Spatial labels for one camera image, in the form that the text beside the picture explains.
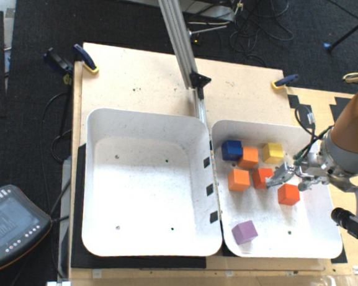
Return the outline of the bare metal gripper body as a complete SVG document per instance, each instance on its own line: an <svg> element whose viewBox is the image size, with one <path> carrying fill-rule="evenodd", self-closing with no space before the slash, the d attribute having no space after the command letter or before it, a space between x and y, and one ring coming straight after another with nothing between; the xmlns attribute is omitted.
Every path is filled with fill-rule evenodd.
<svg viewBox="0 0 358 286"><path fill-rule="evenodd" d="M328 153L319 151L317 153L295 155L293 164L297 167L296 175L306 184L329 184L329 174L333 159Z"/></svg>

